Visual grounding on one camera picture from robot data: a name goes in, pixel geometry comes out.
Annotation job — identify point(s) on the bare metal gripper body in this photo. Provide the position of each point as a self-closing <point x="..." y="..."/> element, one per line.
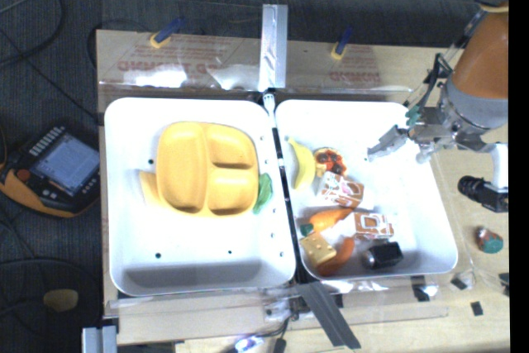
<point x="434" y="130"/>

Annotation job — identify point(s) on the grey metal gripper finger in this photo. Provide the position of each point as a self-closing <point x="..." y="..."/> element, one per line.
<point x="378" y="152"/>
<point x="394" y="134"/>

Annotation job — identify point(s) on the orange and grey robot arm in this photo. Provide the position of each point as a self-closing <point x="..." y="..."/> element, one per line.
<point x="483" y="53"/>

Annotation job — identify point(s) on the white plastic tray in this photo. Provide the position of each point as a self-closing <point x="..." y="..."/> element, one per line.
<point x="186" y="248"/>
<point x="413" y="211"/>

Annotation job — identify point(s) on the yellow banana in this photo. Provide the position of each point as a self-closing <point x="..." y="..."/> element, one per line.
<point x="303" y="167"/>

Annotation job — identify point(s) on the orange carrot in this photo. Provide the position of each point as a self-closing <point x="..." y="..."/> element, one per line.
<point x="328" y="218"/>

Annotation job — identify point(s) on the black can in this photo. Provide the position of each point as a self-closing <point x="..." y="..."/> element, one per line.
<point x="384" y="255"/>

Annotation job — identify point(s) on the yellow cheese block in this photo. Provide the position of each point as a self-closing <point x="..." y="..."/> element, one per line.
<point x="317" y="249"/>

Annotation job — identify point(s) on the green lettuce leaf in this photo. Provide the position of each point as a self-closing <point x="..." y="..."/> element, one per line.
<point x="264" y="190"/>

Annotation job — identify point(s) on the red and green toy food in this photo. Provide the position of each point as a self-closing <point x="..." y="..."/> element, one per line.
<point x="489" y="240"/>

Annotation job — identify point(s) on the brown cardboard board red print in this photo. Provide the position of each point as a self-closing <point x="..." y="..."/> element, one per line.
<point x="475" y="318"/>

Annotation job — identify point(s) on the yellow divided plate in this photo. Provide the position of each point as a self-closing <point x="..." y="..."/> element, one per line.
<point x="186" y="165"/>

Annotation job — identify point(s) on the yellow round lump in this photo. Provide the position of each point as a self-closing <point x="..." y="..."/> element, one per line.
<point x="61" y="299"/>

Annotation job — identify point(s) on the black cylinder on white bracket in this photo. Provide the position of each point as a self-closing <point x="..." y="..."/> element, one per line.
<point x="483" y="190"/>

